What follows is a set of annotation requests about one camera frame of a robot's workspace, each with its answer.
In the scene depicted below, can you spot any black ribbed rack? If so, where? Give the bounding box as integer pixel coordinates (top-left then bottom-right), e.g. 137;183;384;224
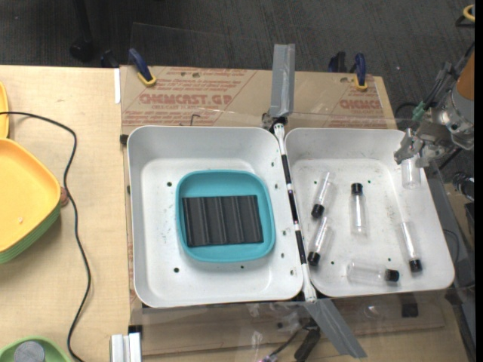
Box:
181;194;265;249

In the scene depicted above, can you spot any thin black and white rod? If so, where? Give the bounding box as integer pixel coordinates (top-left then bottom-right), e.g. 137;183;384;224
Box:
272;123;317;302

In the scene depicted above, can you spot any clear vial with black cap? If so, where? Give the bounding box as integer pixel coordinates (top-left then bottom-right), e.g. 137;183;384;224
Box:
310;170;337;219
349;182;369;237
346;261;401;285
306;216;334;267
398;221;423;273

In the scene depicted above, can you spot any clear plastic vial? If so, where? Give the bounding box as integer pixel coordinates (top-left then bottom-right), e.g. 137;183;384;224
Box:
400;156;423;190

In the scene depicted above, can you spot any black cylinder on white bracket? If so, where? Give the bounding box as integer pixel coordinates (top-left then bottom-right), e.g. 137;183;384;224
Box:
451;171;475;203

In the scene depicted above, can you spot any yellow plate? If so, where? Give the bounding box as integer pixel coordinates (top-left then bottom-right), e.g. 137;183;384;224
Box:
0;137;63;254

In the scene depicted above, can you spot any grey can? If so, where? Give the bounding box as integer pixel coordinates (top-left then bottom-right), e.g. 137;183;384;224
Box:
14;340;47;362

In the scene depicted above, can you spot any green plate stack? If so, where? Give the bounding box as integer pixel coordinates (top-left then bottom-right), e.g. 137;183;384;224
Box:
0;201;63;265

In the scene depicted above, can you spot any blue plate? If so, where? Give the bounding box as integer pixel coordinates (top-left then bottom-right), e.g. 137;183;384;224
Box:
175;169;277;262

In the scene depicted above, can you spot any white plastic tray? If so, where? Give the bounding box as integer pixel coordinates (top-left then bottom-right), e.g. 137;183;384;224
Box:
283;127;457;299
126;124;305;309

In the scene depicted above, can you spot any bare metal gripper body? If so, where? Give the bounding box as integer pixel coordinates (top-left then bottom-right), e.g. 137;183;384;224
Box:
413;102;475;158

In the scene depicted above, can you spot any brown cardboard board red print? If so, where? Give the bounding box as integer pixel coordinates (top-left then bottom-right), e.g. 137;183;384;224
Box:
118;64;460;357

